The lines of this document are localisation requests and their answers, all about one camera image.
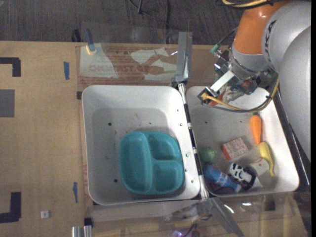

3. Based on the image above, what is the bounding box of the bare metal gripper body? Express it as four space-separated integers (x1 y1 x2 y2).
213 49 264 95

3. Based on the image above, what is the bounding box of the small orange item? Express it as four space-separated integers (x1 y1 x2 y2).
208 90 226 106

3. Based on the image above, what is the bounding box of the orange carrot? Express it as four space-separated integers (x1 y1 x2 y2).
249 112 262 145

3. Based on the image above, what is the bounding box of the white plastic tray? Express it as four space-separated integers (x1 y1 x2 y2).
185 85 300 198
81 84 201 206

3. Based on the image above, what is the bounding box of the orange and white carton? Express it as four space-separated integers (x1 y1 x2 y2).
220 137 249 160

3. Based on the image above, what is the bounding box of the yellow banana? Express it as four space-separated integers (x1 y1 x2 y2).
258 141 276 177

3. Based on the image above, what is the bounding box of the green round toy vegetable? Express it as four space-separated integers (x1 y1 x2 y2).
198 147 218 163

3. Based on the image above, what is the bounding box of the white cup with orange print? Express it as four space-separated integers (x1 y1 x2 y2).
248 158 270 177

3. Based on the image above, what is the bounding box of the black and white carton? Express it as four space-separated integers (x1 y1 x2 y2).
227 162 263 189

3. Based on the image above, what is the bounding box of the blue bottle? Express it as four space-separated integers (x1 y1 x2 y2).
202 165 242 194

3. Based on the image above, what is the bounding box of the dark packet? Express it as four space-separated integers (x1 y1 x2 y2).
204 179 250 195

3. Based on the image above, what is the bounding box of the teal divided plate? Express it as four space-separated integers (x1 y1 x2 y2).
118 131 185 196

